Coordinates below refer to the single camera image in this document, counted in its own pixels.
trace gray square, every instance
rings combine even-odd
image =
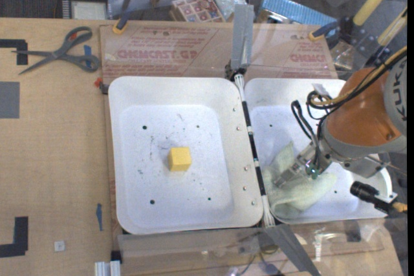
[[[20,83],[0,82],[0,119],[20,117]]]

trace wooden table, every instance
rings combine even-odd
[[[0,39],[25,39],[30,50],[53,50],[69,30],[87,25],[93,38],[86,44],[99,55],[99,28],[112,24],[1,18]],[[75,52],[83,54],[83,46]],[[28,57],[29,65],[38,60]],[[28,217],[28,250],[0,258],[0,275],[93,275],[94,263],[109,262],[114,247],[105,97],[94,84],[102,71],[86,73],[54,61],[19,76],[24,68],[9,48],[0,48],[0,82],[18,82],[20,91],[18,118],[0,118],[0,245],[13,243],[15,217]],[[65,250],[55,251],[60,241]],[[383,244],[378,254],[353,254],[351,260],[381,266],[386,258],[381,275],[402,275],[386,231]],[[338,261],[337,275],[348,275],[344,260],[335,258],[330,259]],[[352,269],[357,275],[358,268]]]

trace white tray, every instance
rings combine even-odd
[[[301,103],[303,115],[316,130],[316,121],[307,116],[305,106],[308,93],[314,90],[313,83],[323,84],[331,96],[337,96],[345,82],[342,80],[258,78],[246,84],[245,96],[254,129],[257,155],[262,169],[268,166],[275,155],[289,142],[294,142],[295,155],[309,144],[309,139],[300,129],[293,116],[290,103],[294,100]],[[283,223],[301,224],[377,218],[386,215],[375,209],[373,204],[363,202],[349,192],[352,183],[357,180],[377,188],[382,195],[389,196],[392,194],[392,185],[389,173],[385,168],[369,179],[346,171],[339,164],[332,164],[326,172],[336,174],[337,181],[321,200],[295,219],[274,216]]]
[[[120,225],[134,234],[242,228],[263,205],[239,92],[221,78],[121,77],[109,87]],[[170,172],[171,147],[192,164]]]

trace yellow cube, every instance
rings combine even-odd
[[[170,171],[186,171],[191,165],[189,147],[172,147],[168,153]]]

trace scissors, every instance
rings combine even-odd
[[[89,40],[92,37],[92,30],[89,27],[78,27],[71,30],[65,37],[62,46],[53,51],[53,52],[44,52],[44,51],[12,51],[18,54],[30,54],[33,56],[44,56],[45,59],[35,63],[33,66],[25,69],[23,72],[28,72],[37,67],[40,67],[46,63],[49,63],[54,60],[65,60],[74,65],[77,65],[79,68],[83,69],[86,72],[94,72],[99,68],[100,60],[96,56],[70,56],[67,52],[74,46],[82,44],[83,42]]]

